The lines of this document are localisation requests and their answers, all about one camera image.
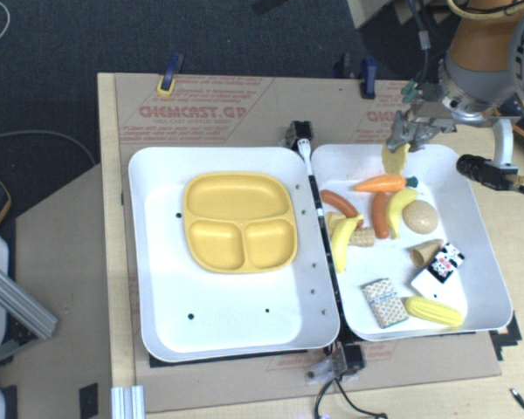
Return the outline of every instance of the toy food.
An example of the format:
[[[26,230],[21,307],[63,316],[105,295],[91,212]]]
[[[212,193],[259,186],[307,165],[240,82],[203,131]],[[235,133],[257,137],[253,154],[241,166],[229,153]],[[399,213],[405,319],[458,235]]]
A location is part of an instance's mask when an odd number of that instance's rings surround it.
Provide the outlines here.
[[[409,297],[404,302],[405,310],[413,317],[427,319],[447,326],[460,326],[464,316],[458,310],[424,297]]]
[[[406,186],[415,188],[417,186],[417,178],[410,177],[406,179],[399,174],[382,174],[357,183],[352,190],[366,192],[396,192],[404,189]]]
[[[326,220],[326,227],[328,230],[328,235],[332,237],[334,234],[334,230],[338,222],[340,222],[342,219],[346,219],[344,214],[336,213],[335,211],[329,211],[324,216],[324,219]]]
[[[440,248],[443,246],[443,239],[432,239],[410,248],[410,259],[417,268],[423,269],[428,265]]]
[[[367,284],[362,291],[381,329],[394,326],[409,318],[389,278]]]
[[[359,211],[357,211],[355,206],[353,206],[349,200],[345,199],[334,191],[323,189],[321,191],[321,199],[324,203],[332,205],[334,208],[341,211],[343,214],[345,214],[346,217],[356,217],[359,215]]]
[[[402,218],[410,230],[429,234],[437,228],[437,210],[425,200],[414,200],[403,208]]]
[[[362,214],[356,217],[342,219],[334,229],[334,234],[330,240],[330,248],[332,249],[334,266],[338,273],[342,273],[346,270],[349,238],[351,237],[351,233],[353,233],[355,228],[357,228],[359,221],[362,219]]]
[[[375,244],[375,230],[373,227],[355,228],[349,237],[349,245],[372,247]]]
[[[385,192],[377,192],[373,196],[370,204],[370,218],[378,239],[386,239],[390,236],[388,225],[386,224],[386,202],[388,196]]]
[[[392,237],[398,238],[398,229],[402,219],[402,210],[417,198],[417,191],[404,188],[395,192],[386,203],[386,224],[392,230]]]
[[[410,144],[404,144],[394,152],[390,152],[390,149],[386,146],[386,142],[383,143],[381,157],[383,158],[383,166],[386,174],[402,174],[403,167],[408,161],[409,150]]]

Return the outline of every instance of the wooden table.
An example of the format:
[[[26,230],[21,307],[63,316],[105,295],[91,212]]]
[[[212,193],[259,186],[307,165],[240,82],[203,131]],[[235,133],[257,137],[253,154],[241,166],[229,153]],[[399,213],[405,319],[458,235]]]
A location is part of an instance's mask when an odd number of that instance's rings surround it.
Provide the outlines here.
[[[275,83],[283,92],[295,94],[302,90],[303,98],[317,101],[320,105],[329,103],[330,92],[337,92],[337,82],[332,79],[275,79]],[[357,93],[357,81],[346,80],[341,84],[342,89],[351,87],[351,91]],[[131,387],[135,385],[136,378],[128,296],[125,226],[121,206],[121,160],[115,75],[101,73],[98,76],[98,85],[112,380],[115,387]],[[353,98],[353,104],[355,111],[357,98]],[[305,115],[301,114],[298,119],[307,119],[303,116]],[[472,153],[485,157],[493,156],[494,142],[490,129],[458,127],[458,130],[458,134],[439,135],[435,142],[452,148],[459,155]],[[519,143],[514,148],[514,164],[519,166],[520,174],[524,175],[524,146]],[[524,397],[524,196],[514,192],[496,192],[477,183],[472,187],[507,283],[522,340],[516,347],[504,348],[504,360],[500,363],[501,376],[353,393],[353,401],[360,408],[385,411],[390,418],[524,417],[524,411],[509,392],[510,388],[516,388]],[[313,407],[314,397],[307,396],[208,409],[170,411],[149,414],[148,417],[309,418],[313,417]],[[338,394],[327,395],[324,398],[321,413],[327,413],[333,418],[359,417]]]

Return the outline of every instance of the gray carpet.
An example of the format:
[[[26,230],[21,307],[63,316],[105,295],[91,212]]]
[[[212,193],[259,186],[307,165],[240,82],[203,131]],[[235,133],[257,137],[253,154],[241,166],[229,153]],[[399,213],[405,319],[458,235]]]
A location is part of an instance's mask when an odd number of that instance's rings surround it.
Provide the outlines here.
[[[96,161],[98,72],[163,73],[172,51],[190,74],[331,78],[345,52],[355,65],[372,56],[378,79],[411,78],[422,64],[415,26],[400,26],[390,6],[357,31],[347,0],[0,1],[11,14],[0,40],[0,134],[53,130]],[[4,21],[0,9],[0,30]],[[10,215],[91,166],[61,138],[1,139]]]

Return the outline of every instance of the yellow object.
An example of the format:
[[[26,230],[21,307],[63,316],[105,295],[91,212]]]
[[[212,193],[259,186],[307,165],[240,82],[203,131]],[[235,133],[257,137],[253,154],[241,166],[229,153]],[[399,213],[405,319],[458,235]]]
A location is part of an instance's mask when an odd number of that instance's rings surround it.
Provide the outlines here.
[[[175,79],[171,81],[169,90],[162,89],[163,79],[164,79],[164,76],[161,76],[159,78],[159,82],[157,83],[157,94],[161,96],[162,98],[168,98],[173,93],[173,90],[175,89]]]
[[[464,316],[458,310],[424,297],[409,297],[404,302],[405,310],[411,316],[427,319],[447,326],[460,326]]]
[[[390,152],[390,149],[386,146],[386,142],[384,142],[381,157],[383,158],[383,166],[386,174],[402,174],[405,163],[408,161],[409,152],[409,143],[403,144],[394,152]]]
[[[334,230],[338,222],[345,219],[345,214],[336,213],[335,211],[329,211],[324,215],[324,219],[326,220],[326,227],[328,229],[328,235],[332,237],[334,234]]]
[[[402,210],[402,219],[408,228],[418,234],[429,234],[438,226],[438,213],[425,200],[414,200]]]
[[[375,229],[373,227],[355,228],[349,238],[349,245],[372,247],[375,244]]]
[[[418,269],[423,269],[428,265],[445,241],[443,239],[432,239],[410,248],[410,259]]]
[[[402,211],[411,202],[416,200],[417,191],[411,188],[405,188],[401,191],[395,192],[386,203],[386,224],[392,230],[392,237],[399,237],[400,220],[402,219]]]
[[[190,253],[209,271],[278,270],[297,253],[291,197],[270,175],[199,175],[184,190],[183,216]]]
[[[363,214],[355,217],[348,217],[338,222],[334,228],[334,234],[330,240],[330,247],[332,249],[334,267],[338,273],[342,273],[346,270],[349,238],[355,228],[357,228],[359,221],[362,219]]]

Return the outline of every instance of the blue clamp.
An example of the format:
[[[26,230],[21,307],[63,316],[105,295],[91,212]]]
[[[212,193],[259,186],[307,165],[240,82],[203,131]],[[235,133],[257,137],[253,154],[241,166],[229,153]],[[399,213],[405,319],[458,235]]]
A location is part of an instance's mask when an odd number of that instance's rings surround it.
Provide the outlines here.
[[[157,94],[163,98],[168,98],[175,88],[175,74],[178,74],[183,68],[184,55],[179,52],[173,52],[167,65],[165,76],[159,78],[157,85]]]
[[[376,62],[370,56],[367,56],[361,62],[361,96],[365,100],[373,100],[375,98],[375,78],[376,78]]]

